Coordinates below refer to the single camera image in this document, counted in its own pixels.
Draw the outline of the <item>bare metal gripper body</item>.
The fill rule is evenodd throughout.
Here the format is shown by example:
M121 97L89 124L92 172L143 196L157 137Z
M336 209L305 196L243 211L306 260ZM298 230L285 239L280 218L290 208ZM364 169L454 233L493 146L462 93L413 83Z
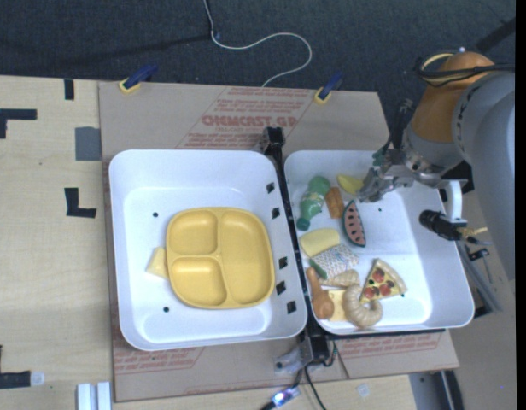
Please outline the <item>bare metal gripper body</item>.
M375 181L379 189L410 187L414 182L436 187L442 169L412 149L380 149L373 154Z

